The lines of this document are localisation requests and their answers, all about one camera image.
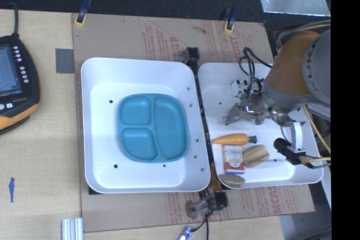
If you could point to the white and red carton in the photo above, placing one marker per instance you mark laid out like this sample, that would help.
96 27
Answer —
233 158

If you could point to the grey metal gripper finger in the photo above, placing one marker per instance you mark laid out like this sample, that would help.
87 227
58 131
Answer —
259 120
233 114

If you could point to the blue divided plate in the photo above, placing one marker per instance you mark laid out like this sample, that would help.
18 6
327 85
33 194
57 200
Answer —
168 126

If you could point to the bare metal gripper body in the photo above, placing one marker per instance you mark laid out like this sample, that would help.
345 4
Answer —
260 109

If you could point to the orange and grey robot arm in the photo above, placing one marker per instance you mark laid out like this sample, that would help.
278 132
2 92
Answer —
292 64

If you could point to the beige bread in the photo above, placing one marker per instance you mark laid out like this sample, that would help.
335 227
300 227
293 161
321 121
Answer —
255 156

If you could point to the beige round biscuit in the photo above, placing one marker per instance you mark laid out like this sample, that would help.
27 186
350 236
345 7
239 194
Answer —
232 180

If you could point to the black cylinder on white bracket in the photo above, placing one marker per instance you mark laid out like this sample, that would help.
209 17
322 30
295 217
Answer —
295 135

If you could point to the brown cardboard board red print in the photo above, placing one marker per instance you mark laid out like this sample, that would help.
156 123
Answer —
135 33

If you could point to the orange carrot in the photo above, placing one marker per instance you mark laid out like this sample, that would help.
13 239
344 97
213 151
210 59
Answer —
232 138

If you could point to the thin black and white rod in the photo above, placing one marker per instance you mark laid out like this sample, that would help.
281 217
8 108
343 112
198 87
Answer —
203 118

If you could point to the white plastic tray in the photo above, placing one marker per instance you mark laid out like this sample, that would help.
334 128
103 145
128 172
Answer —
219 87
98 126

